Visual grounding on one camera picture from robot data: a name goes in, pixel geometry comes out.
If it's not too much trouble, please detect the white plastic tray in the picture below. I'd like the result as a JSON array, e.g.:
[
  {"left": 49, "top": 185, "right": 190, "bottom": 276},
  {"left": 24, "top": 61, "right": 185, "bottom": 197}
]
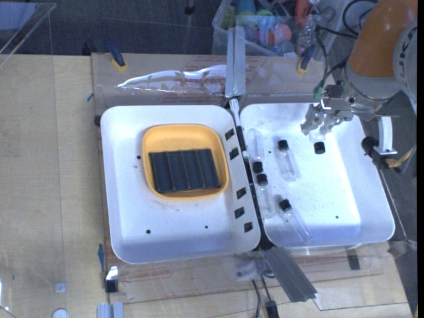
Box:
[
  {"left": 238, "top": 102, "right": 396, "bottom": 248},
  {"left": 99, "top": 104, "right": 262, "bottom": 265}
]

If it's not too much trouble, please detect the yellow rounded dish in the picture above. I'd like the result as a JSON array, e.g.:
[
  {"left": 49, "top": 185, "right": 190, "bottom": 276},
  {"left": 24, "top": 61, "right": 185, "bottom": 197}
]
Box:
[{"left": 141, "top": 123, "right": 231, "bottom": 201}]

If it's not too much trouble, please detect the black grooved rack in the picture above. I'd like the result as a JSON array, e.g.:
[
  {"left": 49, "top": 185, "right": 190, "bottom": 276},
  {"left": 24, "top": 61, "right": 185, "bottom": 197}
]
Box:
[{"left": 147, "top": 148, "right": 222, "bottom": 194}]

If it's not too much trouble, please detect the clear storage bin of toys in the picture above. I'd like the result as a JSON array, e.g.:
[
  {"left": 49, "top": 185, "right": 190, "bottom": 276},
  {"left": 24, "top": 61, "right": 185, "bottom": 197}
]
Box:
[{"left": 211, "top": 0, "right": 352, "bottom": 59}]

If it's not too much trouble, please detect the clear vial with black cap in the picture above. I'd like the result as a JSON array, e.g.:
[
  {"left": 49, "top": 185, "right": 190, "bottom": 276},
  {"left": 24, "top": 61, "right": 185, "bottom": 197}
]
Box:
[
  {"left": 309, "top": 131, "right": 327, "bottom": 155},
  {"left": 256, "top": 173, "right": 277, "bottom": 219},
  {"left": 246, "top": 128, "right": 265, "bottom": 174},
  {"left": 278, "top": 198, "right": 313, "bottom": 242},
  {"left": 276, "top": 139, "right": 299, "bottom": 183}
]

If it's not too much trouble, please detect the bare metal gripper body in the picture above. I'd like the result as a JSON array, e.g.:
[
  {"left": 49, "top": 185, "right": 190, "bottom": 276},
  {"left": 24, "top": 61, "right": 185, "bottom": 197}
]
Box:
[{"left": 309, "top": 83, "right": 376, "bottom": 121}]

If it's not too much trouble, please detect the black cylinder on white bracket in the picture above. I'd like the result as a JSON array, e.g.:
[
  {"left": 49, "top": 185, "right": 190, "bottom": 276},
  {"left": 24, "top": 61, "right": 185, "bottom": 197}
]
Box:
[{"left": 360, "top": 115, "right": 403, "bottom": 175}]

